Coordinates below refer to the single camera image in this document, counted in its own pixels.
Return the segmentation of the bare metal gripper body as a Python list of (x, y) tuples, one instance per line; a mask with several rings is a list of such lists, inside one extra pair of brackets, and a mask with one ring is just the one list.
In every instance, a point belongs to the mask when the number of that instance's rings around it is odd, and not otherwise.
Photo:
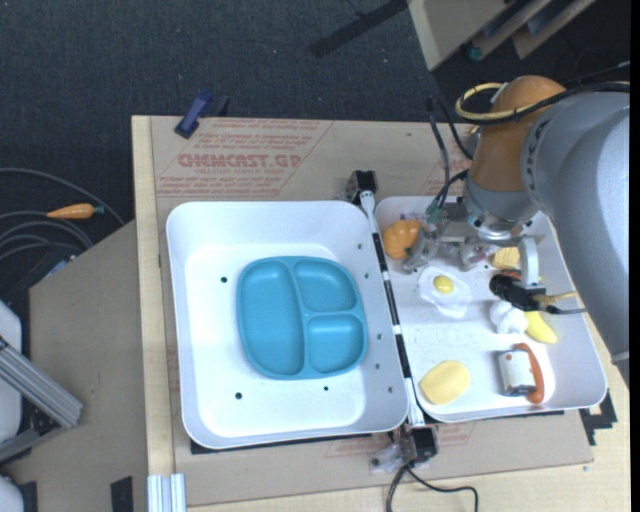
[(505, 248), (517, 247), (525, 239), (536, 242), (536, 236), (526, 234), (523, 226), (507, 223), (495, 228), (492, 224), (485, 226), (483, 220), (494, 220), (494, 217), (471, 217), (464, 204), (446, 203), (435, 222), (437, 238), (443, 243), (460, 247)]

